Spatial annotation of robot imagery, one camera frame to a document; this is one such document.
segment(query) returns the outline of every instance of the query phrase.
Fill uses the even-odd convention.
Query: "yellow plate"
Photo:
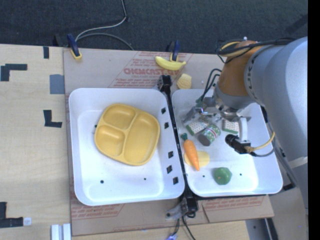
[[[108,106],[102,113],[94,142],[107,157],[127,165],[141,166],[153,156],[159,136],[160,125],[153,115],[117,103]]]

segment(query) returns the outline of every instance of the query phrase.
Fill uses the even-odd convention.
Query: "dark floor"
[[[124,0],[128,20],[104,29],[135,50],[214,53],[218,40],[268,41],[308,35],[308,0]],[[52,46],[56,34],[68,44],[86,29],[122,20],[121,0],[0,0],[0,44]],[[118,39],[87,37],[79,47],[127,50]]]

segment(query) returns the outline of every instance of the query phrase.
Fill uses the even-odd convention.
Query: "cardboard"
[[[169,59],[168,52],[81,49],[81,53],[82,59],[75,60],[70,49],[63,50],[72,235],[174,227],[176,221],[166,220],[166,211],[175,207],[178,199],[103,206],[86,206],[77,200],[73,185],[69,95],[77,88],[154,88],[161,75],[171,75],[173,93],[183,73],[192,77],[192,88],[204,89],[210,71],[222,69],[223,63],[216,55],[180,53],[179,60],[187,64],[178,71],[170,71],[161,69],[154,61],[155,56]],[[201,200],[198,205],[195,218],[187,219],[190,225],[274,215],[267,195]]]

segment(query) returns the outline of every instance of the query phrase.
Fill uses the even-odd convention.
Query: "white tray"
[[[210,145],[202,145],[197,135],[191,136],[183,124],[187,112],[196,104],[196,100],[203,94],[203,89],[181,89],[172,95],[174,116],[179,136],[188,134],[197,150],[205,151],[210,156],[207,166],[196,171],[193,167],[185,164],[187,182],[192,190],[201,197],[226,197],[245,195],[274,194],[281,190],[283,180],[275,154],[266,157],[252,157],[249,154],[239,154],[225,142],[228,132],[222,131],[222,121],[217,123],[221,129],[221,135]],[[210,90],[206,96],[212,96]],[[251,117],[247,123],[248,139],[253,147],[266,143],[270,136],[258,104],[253,103],[241,112],[242,116]],[[180,138],[181,151],[184,154],[183,140]],[[272,150],[269,144],[263,149],[256,151],[257,154],[267,154]],[[227,167],[232,172],[232,178],[226,185],[219,185],[213,178],[214,168]]]
[[[151,160],[141,166],[115,161],[98,151],[95,126],[103,111],[123,103],[155,116],[160,137]],[[185,182],[166,97],[155,89],[80,88],[69,96],[74,190],[88,206],[179,197]]]

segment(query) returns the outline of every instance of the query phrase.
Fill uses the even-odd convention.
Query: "yellow disc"
[[[210,156],[207,152],[205,151],[196,151],[198,154],[198,160],[199,160],[199,166],[204,167],[207,164],[209,164],[210,161]],[[192,163],[190,162],[189,158],[187,157],[186,153],[184,153],[184,161],[189,165],[193,166]]]

